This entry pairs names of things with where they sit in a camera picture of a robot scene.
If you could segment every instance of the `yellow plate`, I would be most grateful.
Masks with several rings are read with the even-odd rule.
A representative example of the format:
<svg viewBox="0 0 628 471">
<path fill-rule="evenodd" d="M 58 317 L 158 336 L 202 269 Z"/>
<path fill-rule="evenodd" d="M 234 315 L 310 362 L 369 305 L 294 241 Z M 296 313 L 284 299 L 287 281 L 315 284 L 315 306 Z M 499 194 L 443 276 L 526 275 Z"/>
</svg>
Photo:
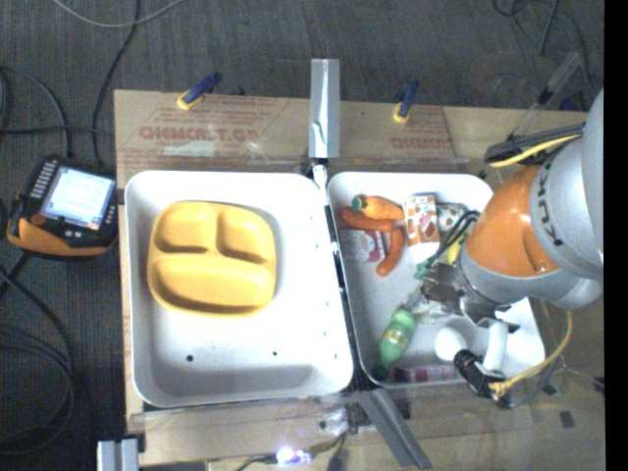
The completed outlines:
<svg viewBox="0 0 628 471">
<path fill-rule="evenodd" d="M 275 292 L 273 232 L 257 213 L 204 201 L 176 202 L 153 225 L 148 286 L 169 309 L 246 316 Z"/>
</svg>

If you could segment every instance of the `orange carrot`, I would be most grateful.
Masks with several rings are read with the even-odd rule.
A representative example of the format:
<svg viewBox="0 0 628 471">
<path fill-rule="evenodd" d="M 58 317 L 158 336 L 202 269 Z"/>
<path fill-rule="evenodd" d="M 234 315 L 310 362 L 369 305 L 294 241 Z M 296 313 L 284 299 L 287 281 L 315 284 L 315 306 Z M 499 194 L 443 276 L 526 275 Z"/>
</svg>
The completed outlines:
<svg viewBox="0 0 628 471">
<path fill-rule="evenodd" d="M 361 211 L 369 218 L 378 220 L 403 220 L 403 208 L 391 200 L 376 195 L 356 195 L 351 207 L 354 211 Z"/>
<path fill-rule="evenodd" d="M 405 245 L 405 236 L 403 235 L 402 227 L 396 227 L 391 231 L 391 245 L 389 246 L 389 252 L 386 258 L 382 260 L 377 266 L 376 272 L 379 276 L 387 276 L 390 274 L 403 253 L 403 247 Z"/>
<path fill-rule="evenodd" d="M 349 207 L 340 209 L 339 216 L 349 227 L 358 231 L 390 232 L 393 229 L 393 220 L 375 220 Z"/>
</svg>

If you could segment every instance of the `green bottle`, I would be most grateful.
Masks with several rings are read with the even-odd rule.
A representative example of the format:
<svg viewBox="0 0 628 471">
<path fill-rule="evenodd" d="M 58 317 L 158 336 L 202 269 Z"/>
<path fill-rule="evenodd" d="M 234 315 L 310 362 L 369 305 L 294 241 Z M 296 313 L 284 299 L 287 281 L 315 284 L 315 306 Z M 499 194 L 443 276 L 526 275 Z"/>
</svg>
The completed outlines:
<svg viewBox="0 0 628 471">
<path fill-rule="evenodd" d="M 397 308 L 380 339 L 380 361 L 372 372 L 375 380 L 386 379 L 391 365 L 398 361 L 408 347 L 415 329 L 416 321 L 412 313 L 403 307 Z"/>
</svg>

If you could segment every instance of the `black cable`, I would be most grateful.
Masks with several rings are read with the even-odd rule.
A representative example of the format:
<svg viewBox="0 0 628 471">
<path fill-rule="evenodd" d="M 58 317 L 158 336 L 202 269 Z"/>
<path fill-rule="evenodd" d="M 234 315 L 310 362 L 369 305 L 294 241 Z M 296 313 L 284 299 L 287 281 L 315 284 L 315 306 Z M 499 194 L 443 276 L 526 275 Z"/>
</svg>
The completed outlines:
<svg viewBox="0 0 628 471">
<path fill-rule="evenodd" d="M 506 141 L 491 145 L 487 149 L 484 154 L 484 163 L 490 164 L 503 161 L 523 153 L 528 147 L 534 147 L 566 136 L 582 136 L 583 131 L 584 124 L 578 124 L 528 135 L 511 134 Z"/>
<path fill-rule="evenodd" d="M 40 451 L 54 442 L 68 427 L 75 406 L 72 364 L 69 357 L 23 330 L 0 326 L 0 349 L 25 352 L 48 360 L 65 381 L 63 400 L 41 425 L 22 429 L 0 440 L 0 455 L 16 456 Z"/>
<path fill-rule="evenodd" d="M 0 73 L 1 72 L 8 72 L 11 73 L 13 75 L 17 75 L 20 77 L 23 77 L 27 80 L 30 80 L 31 82 L 33 82 L 35 85 L 37 85 L 43 92 L 44 94 L 48 97 L 48 99 L 52 102 L 52 105 L 55 109 L 55 111 L 57 112 L 57 116 L 59 117 L 59 121 L 60 121 L 60 125 L 58 127 L 55 127 L 55 129 L 51 132 L 62 132 L 64 135 L 64 139 L 65 139 L 65 146 L 66 146 L 66 150 L 65 150 L 65 155 L 66 157 L 72 157 L 73 154 L 73 150 L 72 150 L 72 143 L 70 140 L 70 134 L 68 132 L 68 130 L 66 129 L 68 122 L 66 120 L 66 115 L 63 111 L 63 108 L 61 107 L 61 103 L 59 103 L 59 100 L 57 99 L 57 97 L 53 94 L 53 92 L 41 81 L 39 80 L 39 78 L 37 78 L 34 75 L 29 74 L 28 72 L 24 72 L 22 70 L 18 70 L 16 68 L 10 68 L 10 67 L 5 67 L 0 65 Z M 2 88 L 2 99 L 0 100 L 1 104 L 0 104 L 0 109 L 2 110 L 0 112 L 0 121 L 4 122 L 4 120 L 8 117 L 8 81 L 7 78 L 3 75 L 2 77 L 0 77 L 0 86 Z M 20 130 L 18 129 L 14 129 L 14 128 L 5 128 L 4 124 L 0 124 L 0 132 L 3 133 L 20 133 Z"/>
<path fill-rule="evenodd" d="M 327 471 L 341 471 L 342 469 L 342 459 L 340 459 L 340 452 L 344 447 L 344 442 L 346 441 L 346 433 L 343 433 L 340 436 L 340 443 L 336 450 L 334 451 L 334 455 L 330 458 L 330 461 L 327 463 Z"/>
<path fill-rule="evenodd" d="M 308 450 L 305 450 L 305 451 L 310 453 L 311 456 L 312 456 L 312 459 L 314 459 L 314 458 L 316 458 L 316 456 L 318 454 L 324 453 L 324 452 L 326 452 L 328 450 L 331 450 L 332 448 L 334 448 L 334 446 L 337 445 L 338 447 L 336 448 L 336 451 L 334 452 L 334 455 L 330 459 L 330 467 L 328 467 L 328 469 L 334 470 L 335 468 L 332 467 L 332 466 L 333 465 L 337 465 L 339 454 L 340 454 L 340 450 L 342 449 L 342 446 L 344 445 L 344 441 L 345 440 L 346 440 L 346 432 L 342 433 L 340 436 L 338 436 L 335 440 L 332 440 L 330 443 L 315 445 L 315 446 L 312 446 L 311 448 L 309 448 Z M 252 457 L 252 458 L 248 459 L 246 462 L 244 462 L 242 465 L 240 465 L 235 471 L 243 471 L 248 466 L 251 466 L 251 465 L 253 465 L 255 463 L 278 464 L 279 461 L 277 460 L 277 456 L 275 454 L 269 453 L 268 455 L 261 455 L 261 456 L 258 456 L 258 457 Z"/>
<path fill-rule="evenodd" d="M 464 233 L 469 229 L 471 224 L 478 221 L 479 217 L 480 212 L 476 210 L 466 211 L 463 215 L 461 215 L 456 223 L 453 224 L 453 227 L 449 229 L 445 237 L 441 240 L 441 245 L 439 246 L 437 252 L 428 258 L 426 266 L 432 266 L 432 264 L 438 260 L 443 253 L 456 244 L 462 236 L 464 236 Z"/>
<path fill-rule="evenodd" d="M 13 263 L 11 268 L 8 271 L 6 271 L 5 273 L 6 278 L 13 279 L 18 273 L 18 271 L 25 264 L 25 262 L 26 262 L 26 252 L 24 250 L 21 250 L 20 256 L 18 257 L 18 259 Z M 2 287 L 6 284 L 7 284 L 7 280 L 4 277 L 0 277 L 0 289 L 2 289 Z"/>
<path fill-rule="evenodd" d="M 133 25 L 131 26 L 131 29 L 129 31 L 129 33 L 127 34 L 127 38 L 125 39 L 125 41 L 122 44 L 122 47 L 118 50 L 118 54 L 116 54 L 116 57 L 114 58 L 113 63 L 111 64 L 111 67 L 109 68 L 109 71 L 107 72 L 107 75 L 105 76 L 105 79 L 100 87 L 100 91 L 98 92 L 98 97 L 96 99 L 96 105 L 94 107 L 94 111 L 91 117 L 91 137 L 92 137 L 92 146 L 93 146 L 93 151 L 94 151 L 94 158 L 96 160 L 96 163 L 99 166 L 102 166 L 102 161 L 100 160 L 100 155 L 98 152 L 98 144 L 97 144 L 97 140 L 96 140 L 96 135 L 100 133 L 100 131 L 98 131 L 96 129 L 96 123 L 98 120 L 98 114 L 100 112 L 100 109 L 102 107 L 104 98 L 105 98 L 105 94 L 107 91 L 107 87 L 109 86 L 109 84 L 111 83 L 111 77 L 113 76 L 113 73 L 116 70 L 116 67 L 118 66 L 118 63 L 120 62 L 123 54 L 125 53 L 125 51 L 127 50 L 127 48 L 129 47 L 129 44 L 131 42 L 132 37 L 135 34 L 135 30 L 137 28 L 137 20 L 139 19 L 139 13 L 141 11 L 141 1 L 140 0 L 135 0 L 135 12 L 134 12 L 134 17 L 133 17 Z"/>
<path fill-rule="evenodd" d="M 540 4 L 547 4 L 547 5 L 550 4 L 547 0 L 513 0 L 512 4 L 510 4 L 510 10 L 504 11 L 497 3 L 497 0 L 491 0 L 491 3 L 493 4 L 493 8 L 496 10 L 496 12 L 506 18 L 514 18 L 517 14 L 519 14 L 529 4 L 532 4 L 532 3 L 540 3 Z"/>
<path fill-rule="evenodd" d="M 2 198 L 0 198 L 0 233 L 4 233 L 9 224 L 9 212 L 7 211 Z"/>
<path fill-rule="evenodd" d="M 13 267 L 17 267 L 23 259 L 20 257 Z M 61 373 L 65 381 L 63 400 L 48 417 L 45 424 L 17 431 L 0 441 L 0 455 L 16 456 L 44 449 L 67 429 L 75 408 L 75 382 L 70 341 L 59 318 L 43 302 L 15 282 L 12 271 L 7 272 L 0 267 L 0 280 L 18 292 L 24 299 L 33 303 L 48 318 L 55 327 L 63 345 L 63 349 L 59 350 L 24 330 L 19 330 L 8 324 L 0 325 L 0 349 L 20 351 L 43 358 Z"/>
<path fill-rule="evenodd" d="M 84 128 L 82 126 L 50 126 L 50 127 L 41 127 L 41 128 L 26 128 L 26 129 L 5 129 L 0 128 L 0 133 L 4 134 L 42 134 L 45 132 L 57 132 L 57 131 L 80 131 L 80 132 L 91 132 L 94 134 L 103 134 L 109 136 L 113 139 L 113 135 L 110 132 L 98 130 L 95 128 Z"/>
</svg>

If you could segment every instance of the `metal bracket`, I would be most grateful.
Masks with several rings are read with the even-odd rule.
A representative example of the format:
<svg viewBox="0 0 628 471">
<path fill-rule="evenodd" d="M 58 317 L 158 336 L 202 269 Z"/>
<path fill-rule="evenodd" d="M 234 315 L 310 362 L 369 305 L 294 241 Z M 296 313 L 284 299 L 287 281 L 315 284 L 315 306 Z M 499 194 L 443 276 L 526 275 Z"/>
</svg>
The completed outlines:
<svg viewBox="0 0 628 471">
<path fill-rule="evenodd" d="M 384 441 L 391 449 L 399 466 L 432 469 L 432 462 L 417 443 L 391 396 L 385 389 L 354 392 L 351 398 L 362 406 Z"/>
<path fill-rule="evenodd" d="M 98 471 L 139 471 L 139 445 L 136 438 L 121 442 L 98 442 Z"/>
<path fill-rule="evenodd" d="M 428 300 L 440 302 L 458 316 L 466 316 L 476 326 L 488 328 L 495 320 L 496 311 L 505 311 L 511 304 L 498 304 L 475 291 L 466 280 L 459 265 L 437 263 L 423 278 L 421 292 Z M 510 333 L 520 326 L 507 323 Z"/>
<path fill-rule="evenodd" d="M 340 61 L 313 59 L 309 156 L 340 157 Z"/>
</svg>

